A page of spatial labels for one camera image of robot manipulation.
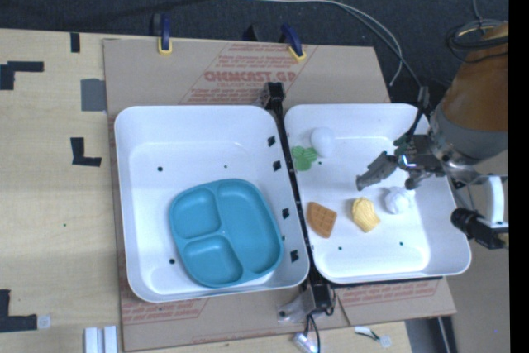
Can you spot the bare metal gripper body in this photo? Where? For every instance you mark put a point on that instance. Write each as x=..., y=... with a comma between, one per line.
x=425, y=159

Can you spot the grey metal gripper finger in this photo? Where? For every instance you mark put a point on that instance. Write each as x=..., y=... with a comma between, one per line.
x=415, y=180
x=378, y=171

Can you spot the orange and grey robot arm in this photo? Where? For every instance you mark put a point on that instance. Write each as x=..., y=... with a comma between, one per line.
x=475, y=95

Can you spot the white garlic bulb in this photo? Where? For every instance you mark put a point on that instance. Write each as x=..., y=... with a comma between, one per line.
x=396, y=200

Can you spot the yellow shell-shaped cake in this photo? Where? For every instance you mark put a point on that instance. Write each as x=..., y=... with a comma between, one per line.
x=365, y=215

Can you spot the white egg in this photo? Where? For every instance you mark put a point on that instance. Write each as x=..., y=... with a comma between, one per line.
x=322, y=139

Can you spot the brown waffle biscuit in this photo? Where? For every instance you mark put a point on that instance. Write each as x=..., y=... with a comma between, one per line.
x=321, y=219

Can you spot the green toy vegetable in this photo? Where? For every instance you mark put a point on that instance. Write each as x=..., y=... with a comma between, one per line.
x=303, y=158

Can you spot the white plastic tray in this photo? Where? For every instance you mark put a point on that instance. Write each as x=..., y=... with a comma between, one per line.
x=372, y=252
x=194, y=136

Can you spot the thin black rod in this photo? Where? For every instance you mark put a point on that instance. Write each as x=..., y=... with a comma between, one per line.
x=295, y=186

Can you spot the blue divided plate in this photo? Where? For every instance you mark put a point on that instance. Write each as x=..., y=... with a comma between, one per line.
x=225, y=233

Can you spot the brown cardboard board red print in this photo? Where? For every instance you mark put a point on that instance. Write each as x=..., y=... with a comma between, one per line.
x=165, y=78

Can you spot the black cylinder on white bracket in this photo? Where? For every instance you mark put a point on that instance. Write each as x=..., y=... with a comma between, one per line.
x=475, y=224

